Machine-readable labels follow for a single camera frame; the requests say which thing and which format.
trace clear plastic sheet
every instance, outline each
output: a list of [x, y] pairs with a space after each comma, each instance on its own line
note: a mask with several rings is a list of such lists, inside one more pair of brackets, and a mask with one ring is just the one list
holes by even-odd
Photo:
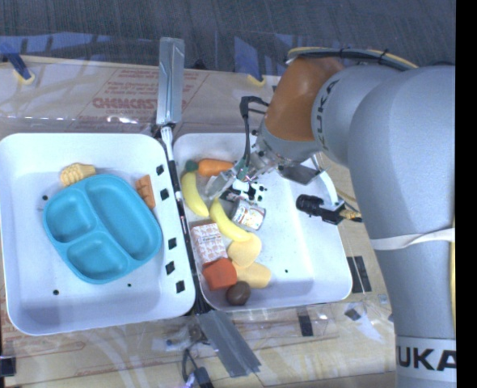
[[[10, 65], [0, 62], [0, 140], [15, 132], [150, 132], [157, 99], [156, 66], [23, 59], [36, 73], [33, 87], [14, 80]], [[259, 85], [247, 73], [185, 70], [183, 123], [175, 128], [175, 135], [243, 131], [240, 99], [255, 95], [268, 102], [279, 77], [265, 79]], [[144, 113], [141, 108], [113, 107], [113, 102], [136, 107], [138, 99], [140, 105], [147, 105]], [[262, 117], [251, 114], [252, 129]], [[340, 195], [355, 205], [348, 171], [328, 164]], [[7, 316], [0, 267], [2, 350], [4, 356], [17, 360], [16, 374], [6, 378], [6, 386], [181, 387], [187, 348], [195, 362], [208, 370], [215, 386], [295, 386], [367, 375], [381, 375], [391, 386], [387, 375], [395, 370], [395, 340], [377, 260], [363, 225], [341, 223], [339, 230], [346, 256], [356, 262], [352, 268], [360, 277], [359, 289], [342, 302], [229, 314], [261, 363], [258, 373], [240, 378], [226, 372], [193, 316], [69, 334], [25, 335]], [[357, 263], [359, 257], [362, 265]], [[356, 381], [349, 380], [349, 386], [362, 386]]]

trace gray floor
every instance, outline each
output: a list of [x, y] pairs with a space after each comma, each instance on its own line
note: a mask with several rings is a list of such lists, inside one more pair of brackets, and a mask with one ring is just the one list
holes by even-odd
[[157, 65], [159, 37], [173, 36], [186, 42], [187, 67], [259, 74], [281, 74], [287, 51], [302, 45], [388, 49], [430, 65], [455, 61], [455, 8], [456, 0], [0, 0], [0, 42]]

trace white band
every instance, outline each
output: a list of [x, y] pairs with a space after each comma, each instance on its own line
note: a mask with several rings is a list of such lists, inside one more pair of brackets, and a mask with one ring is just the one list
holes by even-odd
[[426, 234], [408, 234], [405, 236], [376, 238], [370, 240], [371, 247], [375, 250], [397, 250], [404, 249], [412, 244], [432, 242], [432, 241], [446, 241], [455, 242], [456, 230], [455, 227], [450, 229], [433, 231]]

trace blue plate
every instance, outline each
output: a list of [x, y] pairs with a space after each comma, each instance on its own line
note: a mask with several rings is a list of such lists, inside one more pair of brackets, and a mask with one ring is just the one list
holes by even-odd
[[115, 175], [93, 175], [60, 191], [44, 207], [43, 223], [65, 263], [90, 283], [127, 275], [163, 244], [143, 199]]

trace white tray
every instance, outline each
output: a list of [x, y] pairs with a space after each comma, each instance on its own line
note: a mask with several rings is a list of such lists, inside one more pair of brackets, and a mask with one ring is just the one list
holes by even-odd
[[[149, 174], [154, 186], [154, 215], [163, 232], [161, 250], [127, 276], [104, 285], [76, 277], [43, 227], [43, 197], [62, 188], [61, 169], [74, 162], [118, 175], [133, 187]], [[161, 175], [156, 171], [160, 166]], [[160, 196], [163, 189], [169, 195], [165, 200]], [[0, 142], [0, 231], [7, 310], [24, 333], [47, 335], [174, 318], [190, 310], [195, 300], [167, 160], [152, 137], [21, 133], [4, 138]], [[167, 274], [166, 265], [171, 262], [174, 271]]]
[[[245, 136], [241, 133], [191, 133], [174, 144], [174, 155], [181, 176], [187, 160], [219, 158], [239, 160], [244, 151]], [[281, 178], [276, 172], [259, 180], [268, 189], [262, 206], [266, 208], [264, 224], [257, 235], [263, 249], [257, 262], [272, 272], [265, 289], [253, 289], [245, 306], [230, 306], [225, 290], [210, 291], [201, 274], [196, 257], [202, 293], [218, 310], [254, 310], [337, 302], [350, 294], [352, 276], [337, 226], [309, 217], [296, 209], [300, 194], [322, 196], [324, 184], [317, 179], [307, 186]], [[186, 207], [189, 222], [200, 221]]]

